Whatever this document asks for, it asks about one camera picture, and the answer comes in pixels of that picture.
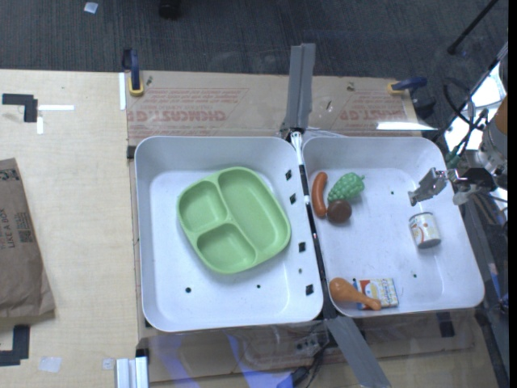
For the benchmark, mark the green grapes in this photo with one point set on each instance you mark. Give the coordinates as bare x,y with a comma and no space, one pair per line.
345,188

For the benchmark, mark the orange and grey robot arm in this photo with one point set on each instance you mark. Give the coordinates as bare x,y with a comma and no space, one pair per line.
502,115

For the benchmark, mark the brown paper bag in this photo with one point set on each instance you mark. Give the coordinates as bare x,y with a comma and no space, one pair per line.
20,249

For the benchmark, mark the white and orange carton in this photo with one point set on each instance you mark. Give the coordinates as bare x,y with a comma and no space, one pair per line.
383,291

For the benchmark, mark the brown round biscuit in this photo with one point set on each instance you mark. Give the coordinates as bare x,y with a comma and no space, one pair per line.
339,212

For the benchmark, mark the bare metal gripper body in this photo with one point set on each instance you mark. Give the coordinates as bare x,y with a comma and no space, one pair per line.
486,162

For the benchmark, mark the green divided plate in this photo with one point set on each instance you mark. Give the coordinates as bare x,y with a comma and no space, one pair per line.
242,204

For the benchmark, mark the white small can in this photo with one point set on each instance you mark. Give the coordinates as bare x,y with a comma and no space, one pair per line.
425,229

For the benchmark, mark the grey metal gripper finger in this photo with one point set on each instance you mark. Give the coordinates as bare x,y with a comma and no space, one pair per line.
430,178
418,197

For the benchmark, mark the orange sausage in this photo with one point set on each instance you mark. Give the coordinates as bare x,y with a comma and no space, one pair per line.
319,192

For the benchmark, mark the brown cardboard board red print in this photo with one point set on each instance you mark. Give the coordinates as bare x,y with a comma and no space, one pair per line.
226,111

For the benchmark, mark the white plastic tray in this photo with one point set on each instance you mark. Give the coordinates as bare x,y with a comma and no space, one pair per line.
383,253
226,301

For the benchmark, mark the orange chicken drumstick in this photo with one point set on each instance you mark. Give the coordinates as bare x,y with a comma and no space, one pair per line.
343,289

